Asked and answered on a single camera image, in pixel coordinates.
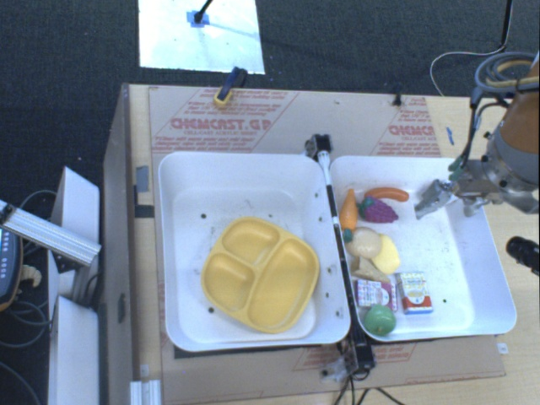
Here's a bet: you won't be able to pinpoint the green apple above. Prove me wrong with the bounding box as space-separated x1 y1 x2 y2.
363 303 398 338

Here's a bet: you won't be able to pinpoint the pink and white carton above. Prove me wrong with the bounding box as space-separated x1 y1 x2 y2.
353 278 399 312

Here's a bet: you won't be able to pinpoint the black cylinder on white bracket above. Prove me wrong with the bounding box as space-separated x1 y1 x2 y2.
505 235 540 276

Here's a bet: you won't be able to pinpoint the yellow divided plate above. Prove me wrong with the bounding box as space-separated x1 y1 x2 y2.
200 215 321 335

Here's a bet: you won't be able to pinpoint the purple grapes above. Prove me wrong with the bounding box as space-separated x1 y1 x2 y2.
357 196 400 224

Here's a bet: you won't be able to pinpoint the black block with thin wires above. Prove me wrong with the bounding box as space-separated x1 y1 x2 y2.
344 338 377 373
305 133 335 157

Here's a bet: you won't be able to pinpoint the thin black and white rod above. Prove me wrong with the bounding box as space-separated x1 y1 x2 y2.
316 149 369 369

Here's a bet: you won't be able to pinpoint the yellow oval toy food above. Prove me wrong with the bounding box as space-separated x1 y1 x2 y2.
371 234 402 275

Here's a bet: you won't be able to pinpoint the white and red carton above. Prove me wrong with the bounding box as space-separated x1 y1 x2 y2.
394 271 435 316

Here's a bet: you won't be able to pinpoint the tan pizza slice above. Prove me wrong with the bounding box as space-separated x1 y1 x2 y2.
350 255 392 285

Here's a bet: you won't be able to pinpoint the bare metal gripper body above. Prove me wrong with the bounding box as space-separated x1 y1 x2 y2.
451 159 540 218

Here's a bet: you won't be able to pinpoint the orange sausage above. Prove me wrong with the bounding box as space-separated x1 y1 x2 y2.
364 186 411 203

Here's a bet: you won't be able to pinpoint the brown cardboard board red print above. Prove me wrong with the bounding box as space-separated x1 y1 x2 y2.
148 84 507 397

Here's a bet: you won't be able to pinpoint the white plastic tray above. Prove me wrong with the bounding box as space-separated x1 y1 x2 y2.
328 154 518 343
157 150 353 353

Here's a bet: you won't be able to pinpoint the orange carrot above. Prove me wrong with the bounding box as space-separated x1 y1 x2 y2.
338 188 360 244

